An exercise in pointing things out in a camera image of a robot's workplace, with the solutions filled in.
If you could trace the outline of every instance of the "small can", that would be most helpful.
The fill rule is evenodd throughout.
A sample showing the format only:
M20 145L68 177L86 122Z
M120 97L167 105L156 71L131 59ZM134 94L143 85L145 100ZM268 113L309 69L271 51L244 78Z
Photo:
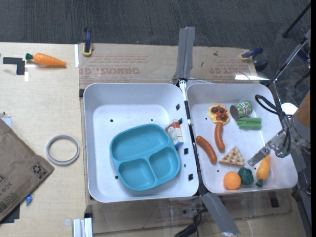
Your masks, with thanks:
M165 130L170 136L172 143L176 148L183 144L183 137L179 121L173 120L169 125L165 127Z
M239 104L231 105L229 111L233 119L242 118L252 113L252 105L248 101L243 101Z

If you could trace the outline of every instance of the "juice box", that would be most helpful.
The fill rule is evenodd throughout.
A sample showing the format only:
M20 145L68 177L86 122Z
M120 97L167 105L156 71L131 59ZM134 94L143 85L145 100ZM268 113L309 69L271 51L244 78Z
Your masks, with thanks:
M169 134L172 143L176 148L183 144L183 137L179 121L173 120L169 125L165 127L165 130Z

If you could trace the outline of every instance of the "toy orange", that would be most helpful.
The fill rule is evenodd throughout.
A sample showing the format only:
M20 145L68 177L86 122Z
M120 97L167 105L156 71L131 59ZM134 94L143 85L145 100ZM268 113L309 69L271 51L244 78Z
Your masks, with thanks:
M224 176L224 185L229 190L236 190L241 186L241 177L233 171L230 171Z

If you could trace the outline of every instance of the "black tape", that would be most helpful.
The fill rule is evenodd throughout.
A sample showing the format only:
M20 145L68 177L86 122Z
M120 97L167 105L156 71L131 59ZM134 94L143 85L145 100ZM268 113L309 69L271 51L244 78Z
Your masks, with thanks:
M16 64L16 74L24 75L25 61L23 61L22 58L4 57L3 64Z
M85 90L85 89L80 89L80 90L79 90L79 97L83 97L84 90Z

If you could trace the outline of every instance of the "green can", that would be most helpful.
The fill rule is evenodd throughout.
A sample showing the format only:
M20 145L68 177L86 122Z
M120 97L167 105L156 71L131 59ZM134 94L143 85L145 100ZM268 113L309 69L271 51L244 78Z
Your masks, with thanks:
M229 111L233 119L242 118L252 113L252 105L248 101L243 101L239 104L231 105Z

